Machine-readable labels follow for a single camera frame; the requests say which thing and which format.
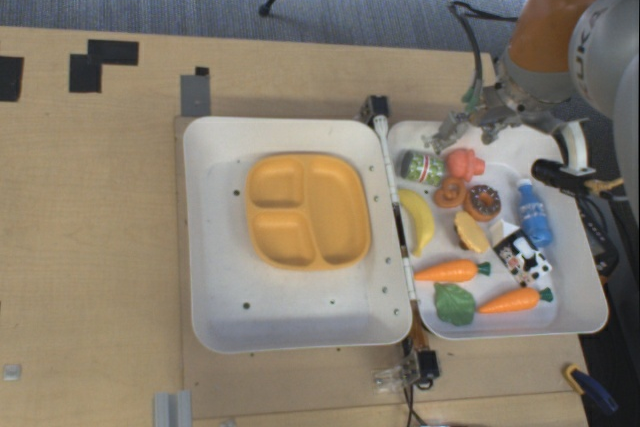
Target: blue bottle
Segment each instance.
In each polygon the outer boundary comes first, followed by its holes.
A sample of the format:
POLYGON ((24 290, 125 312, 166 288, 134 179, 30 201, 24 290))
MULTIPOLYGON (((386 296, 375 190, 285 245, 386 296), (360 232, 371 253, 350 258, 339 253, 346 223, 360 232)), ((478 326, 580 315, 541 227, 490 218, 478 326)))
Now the blue bottle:
POLYGON ((553 234, 549 228, 547 212, 542 201, 533 192, 531 180, 526 178, 520 180, 518 190, 520 191, 518 213, 522 229, 539 248, 548 246, 553 242, 553 234))

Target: toy donut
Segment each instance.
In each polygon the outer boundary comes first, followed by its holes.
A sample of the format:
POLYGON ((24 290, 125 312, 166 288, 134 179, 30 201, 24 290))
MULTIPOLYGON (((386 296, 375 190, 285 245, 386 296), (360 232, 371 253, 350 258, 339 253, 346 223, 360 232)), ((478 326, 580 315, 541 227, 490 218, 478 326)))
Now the toy donut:
POLYGON ((464 199, 464 209, 478 222, 487 222, 500 213, 500 195, 488 185, 471 187, 464 199))
POLYGON ((442 186, 433 195, 433 201, 440 208, 454 208, 462 205, 467 188, 462 178, 448 176, 442 180, 442 186))

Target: clear plastic piece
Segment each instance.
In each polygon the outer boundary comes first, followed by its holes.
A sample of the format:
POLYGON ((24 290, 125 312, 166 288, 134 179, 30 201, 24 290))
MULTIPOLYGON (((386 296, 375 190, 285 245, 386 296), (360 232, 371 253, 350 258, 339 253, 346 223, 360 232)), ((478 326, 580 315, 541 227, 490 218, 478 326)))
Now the clear plastic piece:
POLYGON ((415 352, 411 352, 398 365, 373 373, 373 385, 377 393, 400 393, 418 381, 420 370, 415 352))

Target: green can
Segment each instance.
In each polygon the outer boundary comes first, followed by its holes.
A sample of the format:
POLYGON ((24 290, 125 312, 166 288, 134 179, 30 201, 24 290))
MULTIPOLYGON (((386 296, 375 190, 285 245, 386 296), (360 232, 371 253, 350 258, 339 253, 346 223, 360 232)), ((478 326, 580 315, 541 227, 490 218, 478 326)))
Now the green can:
POLYGON ((445 174, 444 161, 433 155, 407 151, 400 164, 400 176, 412 182, 439 187, 445 174))

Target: wooden board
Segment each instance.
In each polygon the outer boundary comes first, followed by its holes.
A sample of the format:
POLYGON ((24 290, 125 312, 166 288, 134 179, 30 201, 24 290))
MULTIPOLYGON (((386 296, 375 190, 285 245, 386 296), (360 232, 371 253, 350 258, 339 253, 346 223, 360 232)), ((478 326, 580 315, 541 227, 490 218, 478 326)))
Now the wooden board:
MULTIPOLYGON (((183 387, 200 417, 398 402, 371 399, 363 384, 388 349, 222 358, 185 345, 183 381, 179 77, 209 67, 221 115, 350 118, 377 93, 396 121, 437 119, 468 86, 468 54, 0 28, 0 55, 25 58, 20 101, 0 103, 0 364, 23 366, 20 381, 0 381, 0 425, 148 426, 153 394, 183 387), (105 66, 102 94, 70 94, 69 55, 86 53, 89 38, 139 41, 140 63, 105 66), (310 375, 328 390, 324 403, 296 386, 310 375), (347 376, 353 388, 326 385, 347 376)), ((446 374, 429 399, 461 386, 460 398, 568 390, 562 365, 584 365, 577 337, 528 343, 434 341, 446 374), (527 366, 530 350, 545 361, 527 366), (506 359, 518 372, 487 378, 506 359)), ((578 402, 562 407, 584 416, 578 402)))

